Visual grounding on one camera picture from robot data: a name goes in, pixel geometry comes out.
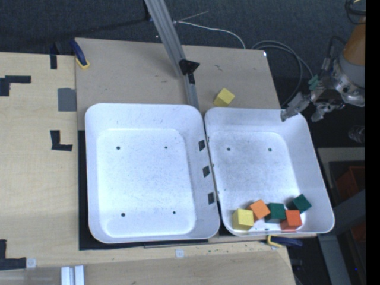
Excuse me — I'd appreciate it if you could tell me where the yellow cube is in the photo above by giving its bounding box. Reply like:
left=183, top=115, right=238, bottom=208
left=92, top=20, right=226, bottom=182
left=213, top=87, right=236, bottom=108
left=232, top=208, right=255, bottom=232

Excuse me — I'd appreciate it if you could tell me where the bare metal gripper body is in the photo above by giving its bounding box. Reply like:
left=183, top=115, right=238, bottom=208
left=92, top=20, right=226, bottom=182
left=309, top=64, right=366, bottom=108

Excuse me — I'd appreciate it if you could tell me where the green cube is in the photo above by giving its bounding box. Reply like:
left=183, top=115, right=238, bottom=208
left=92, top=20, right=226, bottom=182
left=286, top=193, right=313, bottom=214
left=264, top=202, right=287, bottom=224

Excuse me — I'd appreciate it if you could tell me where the orange cube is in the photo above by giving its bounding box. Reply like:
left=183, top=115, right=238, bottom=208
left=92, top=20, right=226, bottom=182
left=280, top=209, right=303, bottom=232
left=248, top=199, right=271, bottom=221

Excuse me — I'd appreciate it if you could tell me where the white plastic tray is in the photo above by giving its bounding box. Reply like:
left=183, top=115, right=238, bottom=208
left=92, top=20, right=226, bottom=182
left=204, top=106, right=336, bottom=238
left=84, top=102, right=221, bottom=245

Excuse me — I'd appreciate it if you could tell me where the pale wood board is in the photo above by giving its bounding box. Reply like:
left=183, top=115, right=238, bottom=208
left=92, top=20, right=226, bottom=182
left=74, top=37, right=318, bottom=244

